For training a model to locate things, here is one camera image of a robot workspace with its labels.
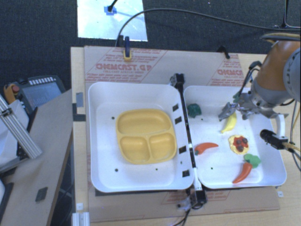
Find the toy banana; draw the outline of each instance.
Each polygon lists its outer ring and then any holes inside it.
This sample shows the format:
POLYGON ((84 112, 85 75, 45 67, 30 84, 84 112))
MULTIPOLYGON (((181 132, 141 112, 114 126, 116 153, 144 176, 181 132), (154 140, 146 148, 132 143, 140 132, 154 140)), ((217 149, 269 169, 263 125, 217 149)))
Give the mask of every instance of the toy banana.
POLYGON ((227 118, 226 126, 225 126, 225 128, 221 131, 221 133, 224 133, 225 131, 233 130, 233 128, 234 128, 235 125, 236 125, 236 121, 237 121, 236 113, 234 112, 231 116, 229 116, 229 117, 227 118))

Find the toy carrot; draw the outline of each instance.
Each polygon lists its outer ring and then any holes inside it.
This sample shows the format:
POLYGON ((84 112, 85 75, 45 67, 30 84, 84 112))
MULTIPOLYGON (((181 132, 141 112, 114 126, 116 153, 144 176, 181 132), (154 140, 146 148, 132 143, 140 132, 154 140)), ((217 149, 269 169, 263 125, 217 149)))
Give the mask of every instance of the toy carrot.
POLYGON ((195 155, 200 155, 200 154, 202 154, 206 149, 212 148, 212 147, 218 147, 218 145, 217 145, 216 143, 212 143, 212 142, 205 142, 205 143, 198 144, 198 145, 194 148, 194 154, 195 154, 195 155))
POLYGON ((240 175, 232 183, 239 183, 242 180, 244 180, 250 174, 252 168, 253 168, 252 164, 245 162, 240 175))

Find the toy pizza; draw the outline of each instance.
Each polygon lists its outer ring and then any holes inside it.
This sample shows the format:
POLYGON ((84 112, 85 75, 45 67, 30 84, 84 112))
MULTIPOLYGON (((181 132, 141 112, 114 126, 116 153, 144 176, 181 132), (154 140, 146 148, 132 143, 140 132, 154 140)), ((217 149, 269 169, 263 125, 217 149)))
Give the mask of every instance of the toy pizza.
POLYGON ((231 150, 239 155, 244 155, 249 151, 247 138, 242 135, 233 135, 228 139, 231 150))

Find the blue sticker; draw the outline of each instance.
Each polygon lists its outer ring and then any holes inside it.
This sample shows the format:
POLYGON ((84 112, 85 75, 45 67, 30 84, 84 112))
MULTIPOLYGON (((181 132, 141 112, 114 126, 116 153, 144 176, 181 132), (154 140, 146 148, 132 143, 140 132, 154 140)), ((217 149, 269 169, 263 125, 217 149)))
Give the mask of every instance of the blue sticker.
POLYGON ((117 13, 117 9, 115 7, 113 7, 113 9, 112 9, 111 12, 108 11, 108 7, 109 6, 103 7, 104 8, 104 12, 106 13, 106 15, 112 16, 112 15, 114 15, 114 14, 117 13))

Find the red chili pepper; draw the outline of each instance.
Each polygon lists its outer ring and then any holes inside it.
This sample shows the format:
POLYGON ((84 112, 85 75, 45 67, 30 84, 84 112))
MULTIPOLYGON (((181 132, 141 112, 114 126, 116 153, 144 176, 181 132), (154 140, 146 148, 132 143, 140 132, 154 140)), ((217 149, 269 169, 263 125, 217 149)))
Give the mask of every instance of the red chili pepper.
POLYGON ((252 164, 245 162, 240 175, 232 183, 239 183, 244 180, 250 174, 252 167, 252 164))
POLYGON ((201 143, 198 144, 195 148, 194 148, 194 154, 195 155, 200 155, 202 154, 206 149, 208 148, 212 148, 212 147, 218 147, 217 144, 212 143, 212 142, 205 142, 205 143, 201 143))

